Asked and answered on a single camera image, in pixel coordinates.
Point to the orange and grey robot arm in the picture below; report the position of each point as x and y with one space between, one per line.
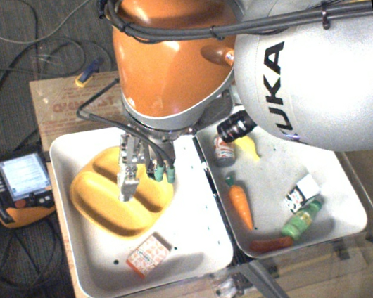
174 57

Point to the orange and white carton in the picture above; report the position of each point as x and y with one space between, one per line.
148 255

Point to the yellow banana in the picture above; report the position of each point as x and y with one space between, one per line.
249 148

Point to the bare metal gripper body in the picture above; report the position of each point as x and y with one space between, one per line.
133 150

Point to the orange carrot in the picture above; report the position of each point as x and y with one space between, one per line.
240 203

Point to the black cylinder on white bracket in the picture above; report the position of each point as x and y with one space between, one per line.
236 126

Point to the green plastic bottle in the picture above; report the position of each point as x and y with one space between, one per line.
298 225

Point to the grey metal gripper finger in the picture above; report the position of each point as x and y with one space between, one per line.
127 183

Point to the white plastic tray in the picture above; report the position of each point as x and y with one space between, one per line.
269 173
187 216

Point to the red sausage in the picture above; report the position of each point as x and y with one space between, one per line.
271 244

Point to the red and white can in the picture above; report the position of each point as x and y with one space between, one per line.
223 152

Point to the yellow divided plate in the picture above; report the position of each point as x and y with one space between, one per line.
111 208

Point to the white carton with black print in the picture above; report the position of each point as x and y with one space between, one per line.
303 193

